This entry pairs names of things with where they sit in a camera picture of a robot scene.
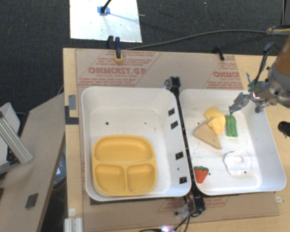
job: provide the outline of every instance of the wooden table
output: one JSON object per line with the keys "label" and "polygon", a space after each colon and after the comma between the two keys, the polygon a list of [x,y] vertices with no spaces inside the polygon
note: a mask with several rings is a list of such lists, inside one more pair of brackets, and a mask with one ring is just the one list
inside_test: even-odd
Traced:
{"label": "wooden table", "polygon": [[[248,81],[246,73],[249,72],[251,77],[257,75],[261,56],[234,56],[237,69],[240,74],[243,87],[247,87]],[[275,57],[269,57],[267,65],[271,65]],[[64,50],[64,77],[65,77],[65,106],[69,107],[69,99],[71,94],[77,96],[77,80],[76,69],[70,68],[76,66],[75,49]],[[83,217],[83,197],[82,197],[82,176],[81,176],[81,161],[80,161],[80,138],[79,127],[73,123],[73,118],[78,118],[78,104],[73,109],[68,111],[68,117],[71,123],[66,125],[66,145],[67,145],[67,181],[68,181],[68,208],[70,210],[69,218]],[[280,121],[290,122],[290,109],[286,109],[280,105],[266,108],[269,124],[275,139],[275,143],[285,170],[287,177],[287,185],[275,195],[281,199],[278,204],[280,215],[274,217],[263,218],[246,218],[237,220],[225,220],[214,222],[192,223],[188,227],[188,231],[210,232],[210,231],[290,231],[290,139],[285,138],[277,129]],[[137,232],[140,228],[125,230],[128,232]]]}

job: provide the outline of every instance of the strawberry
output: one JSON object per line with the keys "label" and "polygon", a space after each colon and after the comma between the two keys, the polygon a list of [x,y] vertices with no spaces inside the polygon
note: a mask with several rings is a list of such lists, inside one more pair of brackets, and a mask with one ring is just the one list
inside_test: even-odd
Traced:
{"label": "strawberry", "polygon": [[193,171],[194,171],[194,175],[195,175],[197,183],[200,183],[200,184],[204,181],[204,179],[207,177],[208,172],[209,172],[208,168],[205,168],[203,166],[194,167]]}

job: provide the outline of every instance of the yellow divided plate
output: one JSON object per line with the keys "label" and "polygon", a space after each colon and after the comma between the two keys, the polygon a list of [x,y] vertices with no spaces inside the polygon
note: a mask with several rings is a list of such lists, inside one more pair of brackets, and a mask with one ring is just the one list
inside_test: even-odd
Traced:
{"label": "yellow divided plate", "polygon": [[140,136],[101,137],[93,146],[92,173],[97,188],[105,194],[143,195],[157,181],[154,149]]}

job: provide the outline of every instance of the wooden surface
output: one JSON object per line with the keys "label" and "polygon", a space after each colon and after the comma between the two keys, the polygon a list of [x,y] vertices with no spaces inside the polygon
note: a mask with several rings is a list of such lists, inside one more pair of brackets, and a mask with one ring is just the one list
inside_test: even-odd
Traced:
{"label": "wooden surface", "polygon": [[[75,67],[75,51],[73,49],[64,50],[64,61],[69,63],[70,66]],[[250,74],[251,79],[253,79],[259,69],[261,62],[261,56],[235,56],[237,67],[243,82],[243,87],[247,87],[247,77],[246,73]],[[269,57],[267,64],[270,66],[275,60],[275,57]],[[67,102],[69,95],[77,95],[76,90],[76,78],[75,70],[73,68],[65,70],[71,72],[71,75],[68,76],[68,79],[65,80],[65,101]],[[264,72],[260,80],[264,79],[267,75]],[[289,121],[290,122],[290,110],[282,107],[281,105],[271,106],[266,108],[267,117],[273,132],[275,143],[281,157],[281,161],[287,177],[287,185],[282,190],[276,193],[277,197],[280,197],[282,202],[278,204],[281,215],[276,217],[263,217],[263,218],[247,218],[247,219],[238,219],[238,220],[228,220],[228,221],[217,221],[217,222],[203,222],[203,223],[191,223],[187,231],[199,231],[199,232],[280,232],[280,231],[290,231],[290,139],[285,138],[282,133],[277,129],[277,126],[280,121]],[[76,126],[68,125],[66,127],[66,137],[67,144],[73,144],[73,150],[67,151],[67,156],[70,154],[72,157],[70,163],[68,163],[68,205],[69,208],[76,208],[77,217],[82,216],[82,186],[80,176],[80,162],[79,162],[79,149],[77,150],[77,143],[79,142],[78,129]],[[183,231],[185,226],[182,226],[179,231]],[[131,229],[131,230],[118,230],[127,231],[127,232],[138,232],[140,228]]]}
{"label": "wooden surface", "polygon": [[[33,160],[11,169],[0,188],[0,232],[40,231],[48,206],[64,138],[64,97],[59,95],[33,109],[21,139]],[[28,196],[38,193],[36,205],[26,209]]]}

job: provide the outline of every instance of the red strawberry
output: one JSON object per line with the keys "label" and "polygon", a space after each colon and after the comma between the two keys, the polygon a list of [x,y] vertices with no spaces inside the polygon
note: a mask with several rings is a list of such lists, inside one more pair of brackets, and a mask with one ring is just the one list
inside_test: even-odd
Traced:
{"label": "red strawberry", "polygon": [[208,172],[209,172],[208,168],[205,168],[203,166],[194,167],[193,171],[194,171],[194,175],[197,180],[197,183],[202,183],[204,179],[207,177]]}

